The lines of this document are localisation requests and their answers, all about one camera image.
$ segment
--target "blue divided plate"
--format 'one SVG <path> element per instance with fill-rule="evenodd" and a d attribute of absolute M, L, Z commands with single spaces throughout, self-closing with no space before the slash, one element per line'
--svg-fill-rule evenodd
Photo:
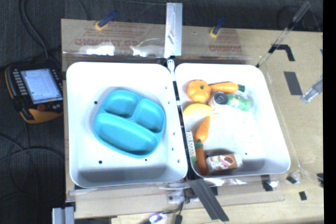
<path fill-rule="evenodd" d="M 156 150 L 165 125 L 166 115 L 160 105 L 137 93 L 115 90 L 102 102 L 93 132 L 111 149 L 143 158 Z"/>

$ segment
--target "small box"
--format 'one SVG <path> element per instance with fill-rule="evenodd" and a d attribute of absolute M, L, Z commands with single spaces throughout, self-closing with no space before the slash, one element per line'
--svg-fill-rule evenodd
<path fill-rule="evenodd" d="M 205 161 L 208 166 L 209 174 L 237 168 L 243 165 L 241 156 L 238 154 L 210 156 Z"/>
<path fill-rule="evenodd" d="M 187 132 L 185 132 L 185 136 L 187 137 L 190 159 L 191 159 L 192 162 L 195 162 L 197 160 L 197 157 L 196 157 L 196 150 L 195 150 L 193 132 L 192 131 L 187 131 Z"/>

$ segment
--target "green bottle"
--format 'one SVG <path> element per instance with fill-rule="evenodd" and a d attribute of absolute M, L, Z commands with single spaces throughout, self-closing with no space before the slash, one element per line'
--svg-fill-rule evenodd
<path fill-rule="evenodd" d="M 227 97 L 227 105 L 232 106 L 233 108 L 249 111 L 252 106 L 252 102 L 249 99 L 245 99 L 233 93 L 227 94 Z"/>

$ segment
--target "toy carrot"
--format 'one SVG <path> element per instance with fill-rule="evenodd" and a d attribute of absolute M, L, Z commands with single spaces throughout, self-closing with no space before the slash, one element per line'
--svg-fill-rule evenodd
<path fill-rule="evenodd" d="M 205 162 L 203 144 L 201 140 L 198 140 L 195 143 L 195 151 L 196 151 L 196 158 L 197 158 L 197 164 L 198 164 L 199 171 L 202 175 L 205 176 L 208 174 L 208 167 Z"/>
<path fill-rule="evenodd" d="M 245 86 L 236 84 L 231 81 L 225 81 L 225 82 L 219 82 L 219 83 L 212 83 L 209 84 L 211 90 L 213 91 L 219 91 L 219 92 L 225 92 L 225 93 L 234 93 L 236 91 L 245 91 Z"/>
<path fill-rule="evenodd" d="M 195 134 L 195 141 L 201 140 L 202 143 L 208 138 L 210 127 L 210 116 L 207 116 L 205 120 L 198 127 Z"/>

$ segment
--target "black cable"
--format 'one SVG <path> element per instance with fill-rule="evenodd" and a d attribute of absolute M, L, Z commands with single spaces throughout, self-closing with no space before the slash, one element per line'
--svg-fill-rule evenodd
<path fill-rule="evenodd" d="M 60 155 L 59 153 L 57 153 L 57 152 L 55 152 L 55 151 L 53 151 L 53 150 L 51 150 L 51 149 L 49 149 L 49 148 L 45 148 L 45 147 L 29 147 L 29 148 L 22 148 L 17 142 L 15 142 L 14 140 L 12 140 L 11 138 L 7 137 L 7 136 L 4 135 L 4 134 L 0 134 L 0 138 L 2 138 L 2 139 L 4 139 L 4 140 L 6 140 L 6 141 L 12 143 L 13 145 L 15 145 L 16 147 L 19 148 L 19 151 L 11 152 L 11 153 L 8 154 L 7 156 L 0 158 L 0 161 L 6 160 L 6 159 L 9 160 L 12 156 L 14 156 L 14 155 L 18 155 L 18 154 L 20 154 L 20 153 L 30 153 L 30 152 L 47 152 L 47 153 L 51 153 L 52 155 L 54 155 L 54 156 L 56 156 L 57 158 L 59 158 L 59 159 L 62 161 L 62 163 L 64 163 L 64 161 L 65 161 L 65 159 L 64 159 L 64 157 L 63 157 L 62 155 Z M 35 178 L 35 180 L 36 180 L 36 184 L 37 184 L 37 185 L 36 185 L 36 189 L 38 190 L 37 173 L 36 173 L 36 169 L 35 169 L 35 167 L 34 167 L 34 163 L 33 163 L 33 161 L 31 161 L 31 164 L 32 164 L 33 169 L 34 169 L 34 178 Z M 63 195 L 63 193 L 60 194 L 60 195 L 58 195 L 58 196 L 56 196 L 56 197 L 54 197 L 54 198 L 52 198 L 52 199 L 47 199 L 47 200 L 44 199 L 44 200 L 41 200 L 41 201 L 42 201 L 42 202 L 53 201 L 53 200 L 59 198 L 61 195 Z"/>
<path fill-rule="evenodd" d="M 51 54 L 52 51 L 54 50 L 60 50 L 60 48 L 52 48 L 52 49 L 48 49 L 48 54 L 54 58 L 55 62 L 53 61 L 50 61 L 51 59 L 49 58 L 48 61 L 51 62 L 52 64 L 54 65 L 57 65 L 59 69 L 61 69 L 61 62 L 56 59 L 55 56 L 53 56 Z M 39 58 L 41 58 L 42 56 L 44 55 L 44 52 L 38 54 L 38 55 L 35 55 L 35 56 L 31 56 L 31 57 L 27 57 L 25 59 L 22 59 L 22 60 L 19 60 L 19 61 L 15 61 L 15 62 L 11 62 L 11 63 L 8 63 L 4 66 L 1 66 L 0 67 L 0 72 L 4 71 L 7 67 L 11 66 L 11 65 L 19 65 L 19 64 L 23 64 L 23 63 L 26 63 L 26 64 L 30 64 L 30 63 L 34 63 L 34 62 L 39 62 Z"/>
<path fill-rule="evenodd" d="M 25 130 L 24 130 L 24 132 L 26 133 L 26 135 L 27 135 L 26 138 L 28 139 L 28 133 L 27 133 L 27 131 L 28 131 L 28 130 L 27 130 L 27 126 L 25 125 Z M 13 148 L 14 148 L 15 146 L 18 147 L 20 150 L 23 150 L 23 148 L 22 148 L 18 143 L 15 142 L 16 140 L 19 139 L 20 135 L 21 135 L 21 133 L 18 134 L 18 136 L 15 138 L 15 140 L 10 140 L 9 138 L 7 138 L 7 137 L 5 137 L 5 136 L 2 136 L 3 139 L 5 139 L 5 140 L 7 140 L 8 142 L 11 143 L 11 146 L 9 147 L 7 156 L 10 156 L 10 154 L 11 154 L 11 152 L 12 152 L 12 150 L 13 150 Z M 29 166 L 30 166 L 32 160 L 31 160 L 31 157 L 30 157 L 30 155 L 29 155 L 28 153 L 27 153 L 27 157 L 28 157 L 28 162 L 29 162 Z M 37 174 L 36 174 L 36 170 L 35 170 L 35 167 L 34 167 L 34 166 L 33 166 L 33 169 L 34 169 L 34 176 L 35 176 L 35 179 L 37 180 Z M 18 185 L 16 184 L 16 180 L 15 180 L 15 178 L 14 178 L 14 176 L 13 176 L 13 173 L 12 173 L 12 170 L 11 170 L 11 158 L 8 159 L 8 174 L 9 174 L 11 180 L 12 180 L 13 185 L 14 185 L 19 191 L 22 191 L 22 192 L 23 192 L 22 188 L 23 188 L 24 183 L 25 183 L 26 180 L 27 180 L 28 173 L 29 173 L 29 167 L 27 168 L 27 173 L 26 173 L 24 179 L 22 180 L 22 182 L 23 182 L 22 185 L 21 185 L 21 186 L 18 186 Z"/>
<path fill-rule="evenodd" d="M 48 210 L 47 208 L 45 208 L 42 204 L 42 202 L 35 198 L 34 196 L 32 195 L 29 195 L 29 194 L 26 194 L 26 193 L 13 193 L 13 194 L 9 194 L 7 196 L 4 196 L 0 199 L 0 204 L 4 204 L 5 202 L 8 202 L 8 200 L 11 200 L 15 197 L 23 197 L 23 198 L 26 198 L 30 201 L 34 201 L 36 204 L 37 204 L 37 209 L 36 209 L 36 214 L 35 214 L 35 221 L 34 223 L 45 223 L 45 218 L 46 216 L 48 215 Z M 40 212 L 38 211 L 38 208 L 41 208 L 43 210 L 43 217 L 40 216 Z"/>
<path fill-rule="evenodd" d="M 35 26 L 31 23 L 29 17 L 26 14 L 27 1 L 28 0 L 19 0 L 19 13 L 20 13 L 22 22 L 25 28 L 27 29 L 28 33 L 30 34 L 30 36 L 33 38 L 33 40 L 42 47 L 42 49 L 44 50 L 45 59 L 48 60 L 50 54 L 47 50 L 46 42 L 42 38 L 41 34 L 37 31 Z M 77 1 L 79 2 L 80 6 L 83 8 L 86 18 L 88 19 L 88 13 L 83 3 L 80 0 L 77 0 Z"/>
<path fill-rule="evenodd" d="M 29 141 L 29 134 L 28 134 L 28 126 L 27 126 L 27 123 L 25 121 L 23 121 L 23 124 L 24 124 L 24 127 L 25 127 L 25 134 L 26 134 L 26 141 L 27 141 L 27 148 L 30 148 L 30 141 Z M 27 180 L 27 177 L 28 177 L 28 173 L 29 173 L 29 168 L 30 166 L 32 166 L 33 168 L 33 174 L 34 174 L 34 179 L 35 179 L 35 182 L 36 182 L 36 190 L 35 190 L 35 197 L 38 198 L 39 197 L 39 184 L 38 184 L 38 177 L 37 177 L 37 171 L 36 171 L 36 167 L 34 165 L 34 162 L 32 160 L 32 157 L 31 155 L 29 154 L 29 152 L 27 153 L 27 156 L 29 158 L 29 167 L 27 168 L 27 174 L 26 174 L 26 178 L 25 180 Z"/>
<path fill-rule="evenodd" d="M 30 23 L 29 19 L 27 18 L 26 16 L 26 13 L 25 13 L 25 9 L 24 9 L 24 1 L 23 0 L 19 0 L 19 12 L 20 12 L 20 16 L 21 16 L 21 19 L 22 19 L 22 22 L 24 24 L 24 26 L 26 27 L 28 33 L 31 35 L 31 37 L 33 38 L 33 40 L 35 40 L 41 47 L 42 49 L 44 50 L 45 52 L 45 56 L 46 56 L 46 59 L 48 59 L 48 51 L 47 51 L 47 47 L 46 45 L 44 44 L 43 40 L 41 39 L 40 35 L 38 34 L 38 32 L 35 30 L 35 27 Z M 39 38 L 39 40 L 36 39 L 36 37 L 34 37 L 30 31 L 29 31 L 29 28 L 31 28 L 31 30 L 34 32 L 34 34 Z"/>
<path fill-rule="evenodd" d="M 180 211 L 179 213 L 176 215 L 175 217 L 175 222 L 174 224 L 181 224 L 182 223 L 182 216 L 181 216 L 181 212 L 182 212 L 182 209 L 183 209 L 183 202 L 181 203 L 181 207 L 180 207 Z"/>
<path fill-rule="evenodd" d="M 177 206 L 175 209 L 172 209 L 172 210 L 170 210 L 170 211 L 164 211 L 163 213 L 164 213 L 164 214 L 174 214 L 174 213 L 177 213 L 177 212 L 180 212 L 180 213 L 181 213 L 182 208 L 183 208 L 183 204 L 184 204 L 184 201 L 181 202 L 181 203 L 179 204 L 179 206 Z"/>

